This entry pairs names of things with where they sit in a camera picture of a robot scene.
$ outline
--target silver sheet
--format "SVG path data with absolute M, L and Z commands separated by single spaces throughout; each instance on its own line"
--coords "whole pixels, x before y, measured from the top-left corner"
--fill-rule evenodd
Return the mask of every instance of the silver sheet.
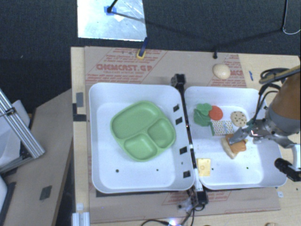
M 116 13 L 105 7 L 114 0 L 78 0 L 78 37 L 143 41 L 146 35 L 142 0 L 118 0 Z

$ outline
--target black carpet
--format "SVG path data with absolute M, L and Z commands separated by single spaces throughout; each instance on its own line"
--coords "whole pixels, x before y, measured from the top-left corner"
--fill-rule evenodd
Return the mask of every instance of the black carpet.
M 148 48 L 300 55 L 286 35 L 285 0 L 143 0 Z M 286 29 L 300 29 L 289 0 Z M 139 42 L 77 37 L 77 0 L 0 0 L 0 88 L 28 112 L 71 87 L 70 47 L 138 48 Z

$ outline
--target cardboard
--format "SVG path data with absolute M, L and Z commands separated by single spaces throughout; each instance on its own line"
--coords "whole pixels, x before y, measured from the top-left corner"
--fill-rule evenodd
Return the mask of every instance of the cardboard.
M 131 48 L 85 48 L 86 95 L 98 82 L 169 84 L 176 73 L 186 76 L 185 88 L 189 86 L 220 86 L 245 88 L 243 71 L 236 54 L 147 50 L 144 60 L 135 56 Z M 231 70 L 227 80 L 213 75 L 215 64 L 226 64 Z M 89 99 L 86 96 L 87 118 Z M 149 194 L 101 194 L 91 181 L 91 138 L 87 120 L 89 211 L 90 222 L 144 220 L 150 218 L 184 217 L 179 203 L 188 198 L 184 192 L 158 192 Z M 275 188 L 252 188 L 208 192 L 209 203 L 196 215 L 231 214 L 279 210 Z

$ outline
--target green plate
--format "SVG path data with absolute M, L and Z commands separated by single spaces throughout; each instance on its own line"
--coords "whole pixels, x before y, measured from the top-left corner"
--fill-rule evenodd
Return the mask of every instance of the green plate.
M 117 113 L 111 133 L 121 148 L 136 161 L 148 161 L 170 147 L 175 129 L 164 113 L 150 101 L 139 101 Z

